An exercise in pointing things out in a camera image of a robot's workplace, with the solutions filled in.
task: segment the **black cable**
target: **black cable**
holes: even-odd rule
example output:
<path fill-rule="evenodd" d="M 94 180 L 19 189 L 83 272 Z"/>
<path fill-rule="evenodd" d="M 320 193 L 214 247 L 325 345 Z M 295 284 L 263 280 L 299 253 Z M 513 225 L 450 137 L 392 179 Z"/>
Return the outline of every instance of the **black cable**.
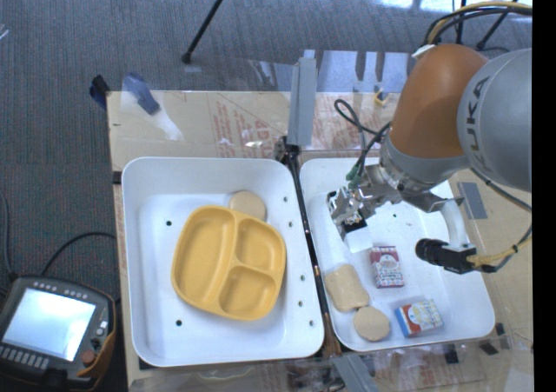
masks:
<path fill-rule="evenodd" d="M 525 211 L 527 211 L 528 213 L 533 213 L 533 207 L 531 205 L 529 205 L 526 202 L 523 202 L 521 199 L 518 199 L 516 196 L 512 196 L 510 193 L 508 193 L 507 191 L 505 191 L 504 189 L 502 189 L 501 187 L 499 187 L 498 185 L 496 185 L 495 183 L 493 183 L 490 179 L 487 179 L 486 177 L 484 177 L 479 171 L 477 171 L 475 168 L 471 168 L 471 171 L 480 179 L 482 180 L 487 187 L 493 189 L 494 191 L 496 191 L 498 194 L 500 194 L 501 196 L 505 197 L 508 201 L 510 201 L 511 203 L 514 203 L 515 205 L 517 205 L 518 207 L 521 207 L 522 209 L 524 209 Z"/>
<path fill-rule="evenodd" d="M 481 12 L 483 10 L 490 10 L 492 7 L 476 7 L 476 8 L 468 8 L 468 9 L 461 9 L 457 12 L 448 13 L 442 17 L 436 18 L 430 25 L 428 26 L 427 32 L 425 33 L 425 41 L 423 44 L 427 44 L 427 39 L 430 36 L 431 32 L 433 31 L 434 27 L 442 20 L 446 20 L 448 18 L 456 18 L 459 14 L 465 15 L 470 12 Z"/>
<path fill-rule="evenodd" d="M 532 232 L 533 232 L 533 225 L 531 224 L 529 225 L 529 228 L 527 229 L 525 234 L 521 237 L 521 239 L 518 240 L 518 243 L 514 245 L 514 247 L 517 249 L 517 245 L 526 241 Z M 485 273 L 496 273 L 502 267 L 504 267 L 510 261 L 510 259 L 512 259 L 516 254 L 517 254 L 517 250 L 515 250 L 514 254 L 504 257 L 499 264 L 497 265 L 484 264 L 480 266 L 480 269 Z"/>
<path fill-rule="evenodd" d="M 371 148 L 373 148 L 373 145 L 375 143 L 379 142 L 382 139 L 382 137 L 384 136 L 384 133 L 390 127 L 390 123 L 391 122 L 388 122 L 382 128 L 380 128 L 378 130 L 378 132 L 376 133 L 376 136 L 374 136 L 371 139 L 371 141 L 368 143 L 365 150 L 361 150 L 361 156 L 359 157 L 359 159 L 357 160 L 357 163 L 356 163 L 356 165 L 359 165 L 359 168 L 357 169 L 357 175 L 358 176 L 361 176 L 363 174 L 363 168 L 365 168 L 365 159 L 367 158 L 368 152 L 371 150 Z"/>
<path fill-rule="evenodd" d="M 344 112 L 342 112 L 342 110 L 338 106 L 339 104 L 343 104 L 346 107 L 346 109 L 351 114 L 352 118 L 348 117 Z M 338 111 L 338 114 L 340 114 L 342 117 L 344 117 L 351 124 L 355 125 L 360 133 L 362 131 L 366 131 L 369 134 L 373 134 L 373 135 L 377 134 L 377 131 L 371 130 L 371 129 L 369 129 L 369 128 L 367 128 L 367 127 L 365 127 L 361 124 L 361 122 L 359 121 L 359 117 L 357 116 L 357 114 L 355 114 L 354 109 L 345 100 L 343 100 L 341 98 L 338 98 L 336 101 L 334 101 L 334 107 L 336 108 L 336 111 Z"/>
<path fill-rule="evenodd" d="M 8 208 L 8 201 L 6 200 L 6 196 L 4 195 L 3 191 L 0 189 L 0 197 L 2 197 L 2 206 L 3 206 L 3 264 L 8 270 L 8 277 L 10 281 L 13 281 L 17 276 L 11 269 L 10 264 L 10 255 L 8 252 L 8 244 L 9 244 L 9 237 L 10 237 L 10 210 Z"/>
<path fill-rule="evenodd" d="M 116 239 L 116 237 L 110 233 L 105 233 L 104 231 L 89 231 L 87 233 L 82 233 L 81 235 L 77 235 L 75 237 L 72 237 L 71 239 L 69 239 L 66 243 L 62 244 L 55 252 L 54 254 L 50 257 L 50 259 L 44 264 L 43 269 L 40 272 L 41 276 L 44 276 L 44 274 L 46 273 L 46 270 L 49 269 L 49 266 L 55 261 L 55 259 L 58 257 L 58 255 L 60 253 L 62 253 L 62 251 L 68 247 L 69 245 L 71 245 L 72 243 L 74 243 L 75 241 L 78 241 L 79 239 L 83 239 L 84 237 L 87 236 L 106 236 L 106 237 L 111 237 L 113 239 Z"/>
<path fill-rule="evenodd" d="M 445 32 L 446 30 L 450 29 L 454 25 L 463 23 L 464 21 L 466 21 L 468 19 L 476 18 L 476 17 L 483 17 L 485 15 L 509 14 L 509 13 L 515 13 L 515 14 L 518 14 L 518 15 L 532 16 L 533 15 L 533 9 L 521 9 L 521 8 L 509 8 L 508 7 L 508 8 L 504 8 L 504 9 L 485 9 L 485 10 L 481 10 L 481 11 L 475 11 L 475 13 L 463 15 L 463 16 L 459 17 L 458 19 L 453 20 L 452 22 L 446 23 L 445 25 L 443 25 L 439 29 L 439 31 L 436 33 L 434 38 L 432 38 L 430 40 L 429 43 L 430 44 L 435 44 L 437 41 L 439 41 L 440 34 Z"/>
<path fill-rule="evenodd" d="M 481 49 L 480 51 L 481 52 L 490 52 L 492 50 L 501 50 L 503 54 L 511 52 L 508 48 L 505 48 L 503 46 L 492 46 L 490 48 Z"/>

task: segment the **yellow cable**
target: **yellow cable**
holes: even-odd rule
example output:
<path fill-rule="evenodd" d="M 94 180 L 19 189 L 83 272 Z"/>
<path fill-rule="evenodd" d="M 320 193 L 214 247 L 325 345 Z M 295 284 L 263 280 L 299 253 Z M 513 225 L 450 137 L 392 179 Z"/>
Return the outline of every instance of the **yellow cable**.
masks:
<path fill-rule="evenodd" d="M 532 9 L 533 8 L 532 6 L 530 6 L 528 4 L 518 3 L 518 2 L 514 2 L 514 1 L 485 1 L 483 3 L 473 3 L 473 4 L 468 4 L 467 6 L 462 6 L 459 9 L 452 12 L 450 15 L 452 17 L 456 17 L 458 15 L 458 13 L 463 11 L 463 10 L 480 9 L 480 8 L 486 8 L 486 7 L 492 7 L 492 6 L 514 7 L 514 8 L 517 8 L 517 9 Z M 427 43 L 428 44 L 431 44 L 432 39 L 436 37 L 436 33 L 449 20 L 450 20 L 450 18 L 440 20 L 434 26 L 433 30 L 431 30 L 431 33 L 428 35 L 428 38 L 427 38 Z"/>
<path fill-rule="evenodd" d="M 533 237 L 529 236 L 522 243 L 517 243 L 516 245 L 514 245 L 510 249 L 507 249 L 506 251 L 503 251 L 502 253 L 499 253 L 498 255 L 492 255 L 492 256 L 471 255 L 471 256 L 467 257 L 467 261 L 470 262 L 474 267 L 479 267 L 481 265 L 485 265 L 485 264 L 488 264 L 488 263 L 491 263 L 491 262 L 494 262 L 494 261 L 498 261 L 499 259 L 502 259 L 503 257 L 511 256 L 511 255 L 514 255 L 517 252 L 521 251 L 527 245 L 529 245 L 532 242 L 532 240 L 533 240 Z"/>

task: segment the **yellow plate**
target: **yellow plate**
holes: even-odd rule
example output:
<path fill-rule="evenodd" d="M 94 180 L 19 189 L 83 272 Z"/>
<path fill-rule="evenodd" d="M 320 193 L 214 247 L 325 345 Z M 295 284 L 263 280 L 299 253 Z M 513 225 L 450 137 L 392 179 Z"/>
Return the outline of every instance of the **yellow plate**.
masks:
<path fill-rule="evenodd" d="M 172 285 L 183 301 L 250 321 L 275 305 L 286 245 L 271 225 L 240 211 L 207 205 L 183 226 L 172 261 Z"/>

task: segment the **blue object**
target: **blue object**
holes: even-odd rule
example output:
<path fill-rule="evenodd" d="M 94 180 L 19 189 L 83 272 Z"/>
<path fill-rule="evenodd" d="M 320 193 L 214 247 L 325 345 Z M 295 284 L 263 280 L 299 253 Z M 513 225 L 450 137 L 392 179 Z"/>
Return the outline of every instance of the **blue object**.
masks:
<path fill-rule="evenodd" d="M 154 99 L 149 86 L 136 72 L 130 72 L 123 78 L 123 88 L 137 97 L 137 102 L 151 116 L 160 109 L 160 105 Z"/>
<path fill-rule="evenodd" d="M 403 310 L 401 308 L 396 309 L 394 311 L 394 314 L 395 314 L 396 319 L 398 320 L 398 323 L 400 325 L 401 333 L 403 333 L 403 335 L 405 337 L 410 336 L 411 332 L 409 331 L 409 327 L 407 326 L 407 322 L 405 320 Z"/>

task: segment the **small box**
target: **small box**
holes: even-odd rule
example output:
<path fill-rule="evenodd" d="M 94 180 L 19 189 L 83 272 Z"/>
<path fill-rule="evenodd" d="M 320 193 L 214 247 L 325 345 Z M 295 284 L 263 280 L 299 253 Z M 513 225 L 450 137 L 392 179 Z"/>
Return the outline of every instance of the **small box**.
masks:
<path fill-rule="evenodd" d="M 394 314 L 404 336 L 415 336 L 444 325 L 434 299 L 406 304 L 396 309 Z"/>
<path fill-rule="evenodd" d="M 400 258 L 395 246 L 372 247 L 369 251 L 373 269 L 374 283 L 378 289 L 386 287 L 402 287 Z"/>

